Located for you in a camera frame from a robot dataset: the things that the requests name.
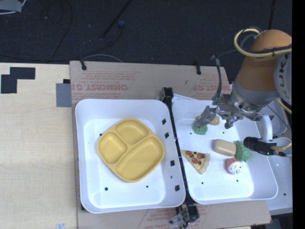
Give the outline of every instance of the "white cable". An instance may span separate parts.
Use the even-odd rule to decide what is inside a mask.
[[[21,5],[21,7],[23,7],[24,5],[25,5],[25,2],[26,2],[27,0],[23,0],[23,3],[22,3],[22,5]],[[12,12],[4,12],[4,13],[0,13],[0,15],[2,15],[2,14],[13,14],[13,13],[16,13],[16,11],[12,11]]]

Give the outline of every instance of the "yellow plate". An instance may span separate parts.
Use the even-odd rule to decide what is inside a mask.
[[[134,118],[123,119],[103,133],[97,151],[113,173],[126,182],[141,180],[165,156],[159,137]]]

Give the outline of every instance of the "pizza slice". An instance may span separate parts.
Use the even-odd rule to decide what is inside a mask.
[[[189,150],[180,151],[200,175],[206,171],[210,163],[210,154],[203,154]]]

